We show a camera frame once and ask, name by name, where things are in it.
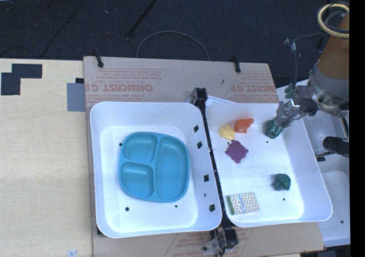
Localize white paper sheet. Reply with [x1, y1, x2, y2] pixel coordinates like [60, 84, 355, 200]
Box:
[206, 95, 238, 106]

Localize thin black rod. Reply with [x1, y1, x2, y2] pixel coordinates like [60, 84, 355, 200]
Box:
[197, 101, 232, 241]

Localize green broccoli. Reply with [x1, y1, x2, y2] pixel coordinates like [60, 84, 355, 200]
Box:
[271, 173, 292, 192]

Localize blue divided plate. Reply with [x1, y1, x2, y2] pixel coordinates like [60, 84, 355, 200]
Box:
[117, 131, 191, 204]

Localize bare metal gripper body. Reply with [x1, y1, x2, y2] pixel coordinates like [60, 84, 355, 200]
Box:
[290, 85, 350, 117]

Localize orange toy food piece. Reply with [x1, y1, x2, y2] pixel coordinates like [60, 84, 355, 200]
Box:
[233, 117, 254, 134]

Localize black block with thin wires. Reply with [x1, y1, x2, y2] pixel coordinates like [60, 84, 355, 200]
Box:
[190, 87, 208, 106]
[221, 227, 239, 250]

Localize yellow toy food piece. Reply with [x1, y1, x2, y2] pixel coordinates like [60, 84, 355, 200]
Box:
[218, 125, 236, 141]

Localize purple grapes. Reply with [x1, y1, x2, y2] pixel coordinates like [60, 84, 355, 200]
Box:
[225, 140, 249, 164]

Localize brown cardboard board red print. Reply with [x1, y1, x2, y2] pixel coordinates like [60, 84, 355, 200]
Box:
[83, 56, 326, 257]

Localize black cylinder on white bracket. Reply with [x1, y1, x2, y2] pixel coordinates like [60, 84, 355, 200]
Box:
[315, 117, 350, 162]

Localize green cylindrical object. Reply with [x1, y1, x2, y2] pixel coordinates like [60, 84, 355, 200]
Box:
[265, 120, 283, 140]

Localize white plastic tray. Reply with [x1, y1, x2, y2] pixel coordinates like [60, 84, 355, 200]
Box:
[205, 99, 334, 229]
[90, 101, 223, 239]

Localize white patterned packet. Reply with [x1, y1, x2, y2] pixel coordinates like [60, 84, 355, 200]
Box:
[226, 191, 261, 216]

